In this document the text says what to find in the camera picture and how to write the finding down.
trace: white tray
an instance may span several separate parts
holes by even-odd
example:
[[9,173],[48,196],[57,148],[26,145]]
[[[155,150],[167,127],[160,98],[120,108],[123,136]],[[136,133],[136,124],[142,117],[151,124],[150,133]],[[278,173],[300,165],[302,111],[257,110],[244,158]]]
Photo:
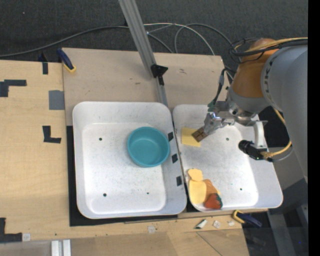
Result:
[[[85,217],[175,215],[184,210],[187,196],[172,115],[166,106],[87,101],[77,104],[72,116],[76,200]],[[166,136],[173,134],[170,155],[162,165],[139,167],[128,154],[129,134],[144,126]]]
[[220,191],[223,207],[212,210],[204,204],[193,206],[201,212],[276,208],[283,194],[274,165],[265,160],[254,160],[239,150],[241,140],[254,141],[253,127],[236,123],[216,130],[201,141],[201,147],[181,143],[182,127],[199,129],[204,125],[206,105],[178,105],[173,110],[176,139],[182,169],[189,188],[188,170],[202,170],[203,179],[211,180]]

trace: blue and yellow clamp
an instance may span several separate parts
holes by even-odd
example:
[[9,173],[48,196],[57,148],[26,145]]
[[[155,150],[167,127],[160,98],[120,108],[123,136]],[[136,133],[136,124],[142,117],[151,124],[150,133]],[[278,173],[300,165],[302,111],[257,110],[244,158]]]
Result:
[[244,224],[249,223],[257,228],[262,227],[262,223],[258,221],[256,218],[252,217],[249,214],[245,214],[239,210],[235,210],[232,214],[232,218],[234,218],[237,222]]
[[72,64],[69,57],[66,55],[66,53],[61,48],[58,48],[56,50],[56,54],[62,60],[63,66],[66,68],[66,70],[68,70],[70,73],[73,73],[76,71],[76,69],[77,69],[76,66]]

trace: blue clamp handle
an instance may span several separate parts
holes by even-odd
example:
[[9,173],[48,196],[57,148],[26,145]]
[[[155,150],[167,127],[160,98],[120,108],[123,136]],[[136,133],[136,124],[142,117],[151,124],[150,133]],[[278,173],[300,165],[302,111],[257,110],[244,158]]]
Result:
[[249,223],[257,228],[262,227],[262,223],[260,221],[258,221],[256,218],[250,216],[249,214],[237,212],[236,216],[239,217],[240,219],[244,220],[246,223]]
[[73,72],[76,69],[76,67],[72,64],[71,60],[69,59],[69,57],[61,48],[58,48],[56,50],[56,54],[58,54],[58,56],[61,58],[67,70],[69,70],[70,72]]

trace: blue plate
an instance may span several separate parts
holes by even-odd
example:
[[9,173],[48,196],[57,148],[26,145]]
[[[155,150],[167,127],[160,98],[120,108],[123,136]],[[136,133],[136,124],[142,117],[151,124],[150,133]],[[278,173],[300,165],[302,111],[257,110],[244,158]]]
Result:
[[161,165],[170,153],[168,138],[152,127],[135,129],[129,135],[127,149],[131,159],[141,167]]

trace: yellow sponge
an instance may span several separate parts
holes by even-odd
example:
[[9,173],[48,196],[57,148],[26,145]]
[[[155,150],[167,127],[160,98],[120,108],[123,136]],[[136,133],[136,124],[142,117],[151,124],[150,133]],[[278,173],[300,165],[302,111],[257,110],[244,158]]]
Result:
[[197,142],[194,137],[192,137],[192,134],[196,131],[197,129],[192,129],[192,128],[187,128],[187,127],[182,127],[181,131],[181,143],[189,146],[195,146],[195,147],[200,147],[201,143]]

